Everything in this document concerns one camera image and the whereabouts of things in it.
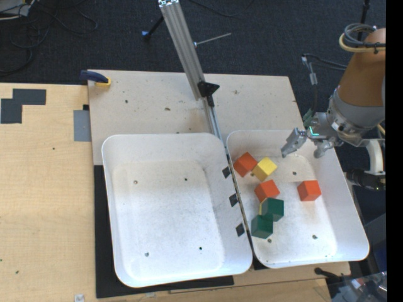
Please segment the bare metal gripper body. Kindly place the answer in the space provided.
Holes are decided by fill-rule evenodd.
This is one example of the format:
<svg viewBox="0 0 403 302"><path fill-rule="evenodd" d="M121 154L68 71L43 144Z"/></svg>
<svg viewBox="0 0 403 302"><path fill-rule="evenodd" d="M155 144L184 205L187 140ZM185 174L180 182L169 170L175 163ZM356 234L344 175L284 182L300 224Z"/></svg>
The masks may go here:
<svg viewBox="0 0 403 302"><path fill-rule="evenodd" d="M330 104L326 112L305 114L307 137L315 144L329 144L338 147L343 143L358 146L366 134L366 128L354 124L347 119L335 104Z"/></svg>

